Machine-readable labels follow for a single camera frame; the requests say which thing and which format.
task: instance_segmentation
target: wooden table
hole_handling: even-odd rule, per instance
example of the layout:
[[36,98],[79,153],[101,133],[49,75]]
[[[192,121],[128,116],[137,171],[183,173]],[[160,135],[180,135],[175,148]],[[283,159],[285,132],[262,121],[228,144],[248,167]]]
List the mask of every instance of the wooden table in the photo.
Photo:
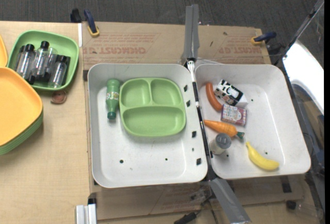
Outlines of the wooden table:
[[[79,43],[78,24],[2,21],[0,34],[8,54],[19,34],[30,29],[62,34]],[[67,89],[67,101],[54,105],[50,92],[38,91],[44,107],[43,125],[20,146],[0,156],[0,223],[72,224],[75,223],[75,207],[87,204],[93,184],[89,170],[88,99],[85,97],[82,53],[81,49],[76,75]],[[312,203],[309,188],[301,180],[303,175],[296,177],[303,196]],[[287,212],[285,204],[280,201],[258,205],[250,201],[246,204],[244,208],[253,223],[317,223],[315,220],[297,218]],[[228,223],[221,209],[215,210],[215,214],[219,223]],[[175,213],[99,222],[173,223],[182,216],[183,213]],[[210,210],[203,210],[195,223],[215,221]]]

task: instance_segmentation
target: yellow plate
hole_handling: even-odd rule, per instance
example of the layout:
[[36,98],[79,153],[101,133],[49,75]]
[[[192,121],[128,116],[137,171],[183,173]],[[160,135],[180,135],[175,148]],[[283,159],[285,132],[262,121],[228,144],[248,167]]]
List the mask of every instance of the yellow plate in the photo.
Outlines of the yellow plate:
[[19,136],[42,111],[34,89],[14,70],[0,67],[0,146]]
[[8,61],[6,47],[0,35],[0,67],[5,67]]

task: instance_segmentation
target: toy banana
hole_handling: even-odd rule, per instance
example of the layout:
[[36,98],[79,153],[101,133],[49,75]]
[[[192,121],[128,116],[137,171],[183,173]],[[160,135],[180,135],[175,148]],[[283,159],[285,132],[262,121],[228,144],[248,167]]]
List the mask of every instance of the toy banana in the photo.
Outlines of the toy banana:
[[279,163],[274,160],[266,159],[254,149],[249,142],[246,143],[250,160],[257,166],[265,170],[275,170]]

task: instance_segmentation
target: toy carrot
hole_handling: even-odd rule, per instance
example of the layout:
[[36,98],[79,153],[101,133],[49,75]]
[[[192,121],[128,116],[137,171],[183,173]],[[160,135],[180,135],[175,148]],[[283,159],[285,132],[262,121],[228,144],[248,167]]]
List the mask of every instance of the toy carrot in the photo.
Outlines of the toy carrot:
[[212,83],[207,83],[206,84],[206,95],[207,99],[210,102],[211,106],[216,110],[220,111],[222,109],[222,105],[216,98],[214,91],[213,91],[213,84]]
[[238,132],[235,128],[235,126],[224,123],[221,121],[213,121],[213,120],[204,120],[204,124],[208,126],[209,128],[219,132],[219,133],[225,133],[229,135],[230,137],[234,137],[235,135],[238,136],[240,139],[243,138],[244,132]]

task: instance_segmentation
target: white tray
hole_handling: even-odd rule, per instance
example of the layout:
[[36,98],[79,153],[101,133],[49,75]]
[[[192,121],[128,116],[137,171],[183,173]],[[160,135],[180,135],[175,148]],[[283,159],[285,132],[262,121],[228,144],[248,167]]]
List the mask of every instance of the white tray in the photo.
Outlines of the white tray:
[[[214,110],[206,97],[205,85],[215,87],[221,79],[240,89],[248,100],[245,107],[243,141],[232,140],[231,147],[211,159],[215,173],[224,179],[267,177],[305,173],[310,167],[310,156],[300,129],[289,90],[282,71],[272,65],[200,65],[195,70],[203,119],[220,121],[221,114]],[[208,141],[217,132],[205,128]],[[265,171],[255,166],[248,157],[245,142],[264,157],[279,162],[276,171]]]
[[[106,83],[140,77],[163,77],[180,88],[185,104],[186,126],[166,137],[138,137],[125,131],[119,112],[107,119]],[[207,173],[202,132],[196,111],[190,73],[180,65],[109,64],[93,66],[88,73],[92,172],[106,188],[192,183]]]

